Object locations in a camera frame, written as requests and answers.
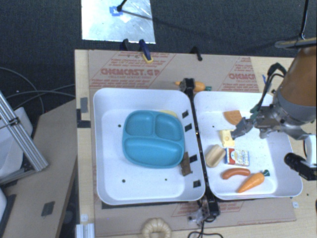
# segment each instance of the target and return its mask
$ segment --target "orange carrot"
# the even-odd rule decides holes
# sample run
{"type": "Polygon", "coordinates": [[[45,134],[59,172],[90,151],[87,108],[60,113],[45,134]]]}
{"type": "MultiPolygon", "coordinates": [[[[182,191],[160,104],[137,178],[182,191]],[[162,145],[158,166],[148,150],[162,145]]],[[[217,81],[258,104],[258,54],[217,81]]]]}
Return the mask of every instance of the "orange carrot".
{"type": "Polygon", "coordinates": [[[264,182],[264,175],[262,173],[256,173],[246,180],[246,182],[239,188],[238,193],[244,192],[250,188],[258,186],[262,182],[264,182]]]}

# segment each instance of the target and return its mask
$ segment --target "yellow cheese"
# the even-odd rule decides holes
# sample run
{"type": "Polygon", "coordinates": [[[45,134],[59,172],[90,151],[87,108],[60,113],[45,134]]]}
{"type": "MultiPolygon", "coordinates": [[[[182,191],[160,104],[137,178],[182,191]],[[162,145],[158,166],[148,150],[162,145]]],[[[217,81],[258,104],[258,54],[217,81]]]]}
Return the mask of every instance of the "yellow cheese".
{"type": "Polygon", "coordinates": [[[234,140],[231,137],[230,129],[223,129],[220,131],[220,137],[223,147],[234,147],[234,140]]]}

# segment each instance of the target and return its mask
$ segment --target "blue divided plate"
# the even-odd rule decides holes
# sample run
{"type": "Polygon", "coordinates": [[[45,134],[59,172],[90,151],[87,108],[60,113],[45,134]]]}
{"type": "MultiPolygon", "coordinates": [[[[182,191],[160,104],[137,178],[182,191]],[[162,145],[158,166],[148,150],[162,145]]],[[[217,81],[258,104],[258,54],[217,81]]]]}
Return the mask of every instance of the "blue divided plate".
{"type": "Polygon", "coordinates": [[[134,164],[173,168],[184,156],[184,132],[180,121],[156,111],[134,111],[123,129],[123,153],[134,164]]]}

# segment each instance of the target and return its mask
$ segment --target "sausage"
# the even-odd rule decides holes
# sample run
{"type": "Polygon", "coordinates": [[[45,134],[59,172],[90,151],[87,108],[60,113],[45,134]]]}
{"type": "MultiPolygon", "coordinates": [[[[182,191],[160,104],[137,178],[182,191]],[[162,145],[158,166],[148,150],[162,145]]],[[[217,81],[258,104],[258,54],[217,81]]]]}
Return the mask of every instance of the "sausage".
{"type": "Polygon", "coordinates": [[[250,173],[250,170],[243,168],[228,169],[222,174],[222,178],[227,180],[235,175],[249,176],[250,173]]]}

